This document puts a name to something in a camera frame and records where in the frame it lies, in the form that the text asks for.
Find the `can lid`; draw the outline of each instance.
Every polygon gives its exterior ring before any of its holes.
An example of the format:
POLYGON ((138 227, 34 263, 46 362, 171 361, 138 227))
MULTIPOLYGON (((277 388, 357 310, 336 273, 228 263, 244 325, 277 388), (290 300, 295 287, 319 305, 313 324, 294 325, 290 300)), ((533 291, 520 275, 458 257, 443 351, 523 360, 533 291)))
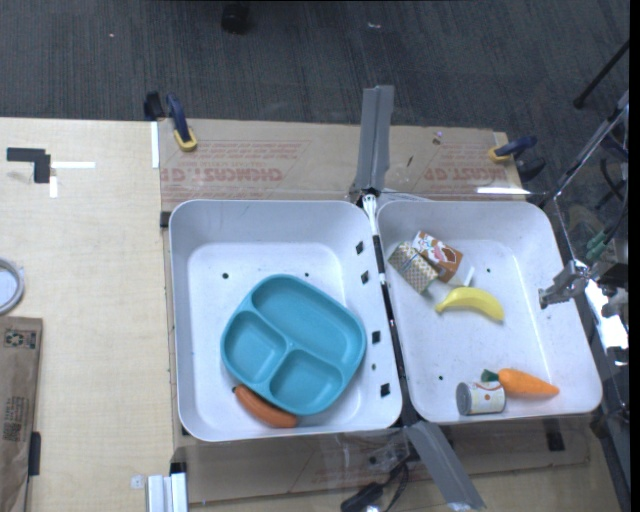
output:
POLYGON ((458 412, 460 414, 463 416, 469 414, 471 410, 471 392, 465 382, 461 382, 456 388, 456 403, 458 404, 458 412))

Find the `white ring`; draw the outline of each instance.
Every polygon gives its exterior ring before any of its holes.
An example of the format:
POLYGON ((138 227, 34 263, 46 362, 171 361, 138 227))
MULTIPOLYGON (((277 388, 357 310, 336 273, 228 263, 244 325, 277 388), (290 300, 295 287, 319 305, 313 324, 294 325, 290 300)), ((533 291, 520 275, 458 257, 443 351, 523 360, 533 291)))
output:
POLYGON ((0 315, 4 315, 11 311, 15 305, 20 302, 22 294, 24 293, 24 278, 20 273, 20 269, 18 269, 18 267, 9 260, 4 259, 2 256, 0 256, 0 268, 7 269, 18 284, 18 286, 16 286, 16 291, 13 292, 9 301, 4 304, 0 304, 0 315))

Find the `can label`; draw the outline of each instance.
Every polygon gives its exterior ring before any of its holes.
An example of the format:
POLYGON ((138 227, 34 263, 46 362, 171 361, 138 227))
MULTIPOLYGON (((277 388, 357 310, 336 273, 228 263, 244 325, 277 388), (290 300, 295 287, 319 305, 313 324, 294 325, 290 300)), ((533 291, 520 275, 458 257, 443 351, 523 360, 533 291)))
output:
POLYGON ((506 397, 499 382, 461 382, 456 389, 460 414, 490 414, 504 410, 506 397))

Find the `white tray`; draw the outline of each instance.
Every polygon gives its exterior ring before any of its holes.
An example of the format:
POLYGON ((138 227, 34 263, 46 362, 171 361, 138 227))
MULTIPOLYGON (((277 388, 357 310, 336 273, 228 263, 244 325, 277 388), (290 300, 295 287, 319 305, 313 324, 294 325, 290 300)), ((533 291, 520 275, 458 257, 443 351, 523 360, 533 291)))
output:
POLYGON ((434 306, 451 290, 434 281, 423 296, 387 265, 390 295, 417 412, 452 424, 587 413, 602 398, 602 384, 575 302, 541 309, 538 289, 563 268, 553 230, 536 206, 520 201, 394 201, 379 210, 388 258, 419 230, 459 249, 475 267, 471 286, 494 294, 505 319, 434 306), (507 398, 500 414, 461 416, 459 382, 479 381, 483 369, 513 367, 548 380, 560 394, 541 400, 507 398))
POLYGON ((196 200, 174 210, 169 234, 178 410, 189 433, 230 441, 377 430, 397 420, 398 373, 371 230, 359 208, 343 201, 196 200), (367 332, 364 359, 345 392, 295 429, 251 417, 238 404, 232 392, 238 381, 220 356, 222 332, 238 304, 259 281, 279 273, 329 294, 367 332), (376 343, 374 332, 380 333, 376 343))

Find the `gray floor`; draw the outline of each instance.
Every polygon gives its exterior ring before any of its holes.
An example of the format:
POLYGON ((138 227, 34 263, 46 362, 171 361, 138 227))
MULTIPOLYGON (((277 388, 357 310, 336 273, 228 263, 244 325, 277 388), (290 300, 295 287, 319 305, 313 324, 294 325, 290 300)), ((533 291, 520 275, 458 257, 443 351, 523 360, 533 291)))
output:
POLYGON ((544 191, 629 87, 627 52, 572 105, 629 38, 629 0, 251 2, 245 35, 221 29, 228 3, 0 0, 0 116, 143 120, 155 90, 188 117, 359 124, 362 89, 391 84, 393 124, 536 136, 544 191))

